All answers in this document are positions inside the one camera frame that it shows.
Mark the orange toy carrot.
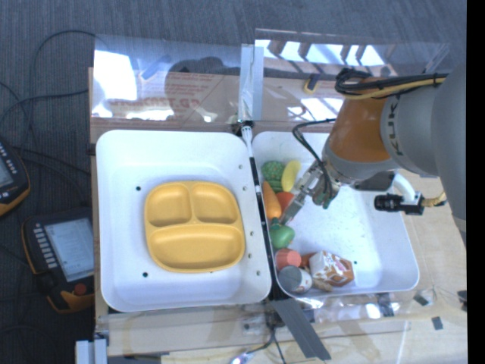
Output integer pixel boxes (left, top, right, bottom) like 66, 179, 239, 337
261, 180, 283, 221

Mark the white plastic tray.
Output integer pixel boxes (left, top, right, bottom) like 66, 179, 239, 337
252, 130, 421, 300
95, 129, 273, 313

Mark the yellow toy lemon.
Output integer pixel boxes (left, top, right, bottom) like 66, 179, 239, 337
280, 159, 302, 192

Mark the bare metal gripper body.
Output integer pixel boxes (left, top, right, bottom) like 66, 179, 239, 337
295, 161, 342, 209

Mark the green toy pepper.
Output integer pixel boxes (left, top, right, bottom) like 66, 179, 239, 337
268, 218, 296, 251

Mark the black cylinder on white bracket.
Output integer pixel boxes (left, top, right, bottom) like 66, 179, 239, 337
374, 171, 425, 216

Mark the yellow divided plate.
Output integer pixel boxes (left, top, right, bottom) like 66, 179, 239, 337
143, 180, 247, 274

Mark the white and orange carton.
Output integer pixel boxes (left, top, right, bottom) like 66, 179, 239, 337
308, 250, 355, 289

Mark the tan toy bread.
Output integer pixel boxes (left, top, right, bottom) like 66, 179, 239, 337
311, 278, 335, 293

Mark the green dotted toy vegetable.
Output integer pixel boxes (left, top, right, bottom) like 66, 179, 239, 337
261, 160, 286, 193

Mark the grey small can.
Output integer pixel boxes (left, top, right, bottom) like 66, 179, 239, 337
277, 265, 314, 295

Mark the salmon red cylinder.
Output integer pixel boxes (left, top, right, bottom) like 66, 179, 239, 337
274, 248, 302, 272

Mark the red toy tomato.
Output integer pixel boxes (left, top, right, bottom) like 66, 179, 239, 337
275, 190, 296, 212

